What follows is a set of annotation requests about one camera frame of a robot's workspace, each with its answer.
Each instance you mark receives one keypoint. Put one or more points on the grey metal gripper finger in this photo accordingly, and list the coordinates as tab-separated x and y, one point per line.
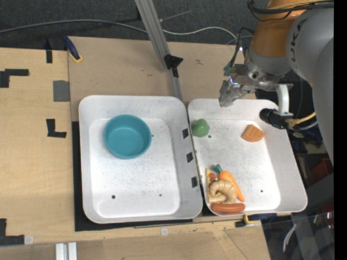
240	91
225	95

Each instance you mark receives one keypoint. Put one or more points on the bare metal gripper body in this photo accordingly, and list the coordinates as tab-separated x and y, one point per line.
248	76

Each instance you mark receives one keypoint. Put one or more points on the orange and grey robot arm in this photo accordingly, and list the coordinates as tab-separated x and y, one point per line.
309	45

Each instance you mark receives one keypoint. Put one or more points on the green rounded toy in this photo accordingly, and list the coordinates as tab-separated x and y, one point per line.
200	127

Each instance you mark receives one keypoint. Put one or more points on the orange biscuit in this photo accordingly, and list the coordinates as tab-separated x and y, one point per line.
252	133

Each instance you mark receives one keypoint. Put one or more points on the white plastic tray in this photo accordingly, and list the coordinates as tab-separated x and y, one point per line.
135	180
252	169

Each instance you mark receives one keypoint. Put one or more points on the yellow pizza slice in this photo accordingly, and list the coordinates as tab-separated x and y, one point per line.
208	177

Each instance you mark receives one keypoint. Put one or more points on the orange carrot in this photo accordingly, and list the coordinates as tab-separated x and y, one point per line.
230	179

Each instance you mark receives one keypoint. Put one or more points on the beige croissant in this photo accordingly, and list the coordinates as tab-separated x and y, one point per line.
226	189

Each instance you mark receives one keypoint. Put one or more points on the teal bowl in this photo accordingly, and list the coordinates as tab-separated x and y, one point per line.
127	137

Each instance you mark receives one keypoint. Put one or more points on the pale wood board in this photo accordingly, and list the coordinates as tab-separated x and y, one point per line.
116	69

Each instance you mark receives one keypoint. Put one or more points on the red sausage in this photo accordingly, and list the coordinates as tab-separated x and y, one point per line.
227	208

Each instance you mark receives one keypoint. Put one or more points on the black cylinder on white bracket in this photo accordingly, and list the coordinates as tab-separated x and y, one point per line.
283	99

